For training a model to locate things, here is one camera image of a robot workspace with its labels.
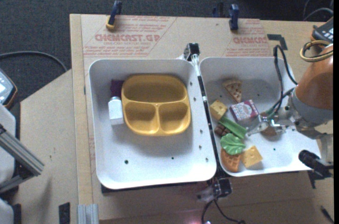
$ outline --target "white box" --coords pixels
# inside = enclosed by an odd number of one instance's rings
[[[284,63],[279,59],[284,90],[294,86]],[[280,97],[280,85],[273,58],[206,58],[200,70],[207,101],[216,99],[230,106],[233,102],[222,86],[227,78],[243,81],[242,100],[253,100],[259,112],[269,109]],[[179,135],[145,137],[133,133],[125,124],[111,126],[107,104],[111,97],[111,80],[124,80],[133,74],[170,74],[178,77],[188,91],[191,124]],[[102,185],[109,189],[128,189],[164,184],[207,181],[217,169],[220,138],[208,126],[197,72],[194,66],[180,59],[100,59],[89,69],[93,108],[96,172]],[[217,121],[212,119],[212,128]],[[301,171],[309,169],[298,159],[301,150],[320,155],[317,142],[294,131],[265,137],[246,136],[246,148],[255,145],[263,160],[253,169],[242,164],[232,176]]]

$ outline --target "yellow cube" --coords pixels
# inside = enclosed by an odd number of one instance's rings
[[[211,105],[210,105],[210,113],[213,118],[216,120],[220,120],[221,117],[226,113],[227,111],[227,106],[225,106],[221,101],[215,100]]]
[[[251,146],[251,148],[242,152],[240,158],[246,168],[253,166],[256,163],[259,163],[263,159],[255,146]]]

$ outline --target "toy pizza slice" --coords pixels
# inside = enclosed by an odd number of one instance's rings
[[[242,81],[237,79],[229,79],[222,84],[237,103],[242,101],[242,83]]]

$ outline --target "yellow divided plate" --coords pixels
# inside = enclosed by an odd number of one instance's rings
[[[121,100],[127,126],[139,135],[176,135],[190,125],[187,89],[175,76],[132,75],[122,85]]]

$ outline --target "white bottle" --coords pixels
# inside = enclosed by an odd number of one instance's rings
[[[119,97],[112,97],[108,102],[108,111],[112,125],[123,124],[122,102]]]

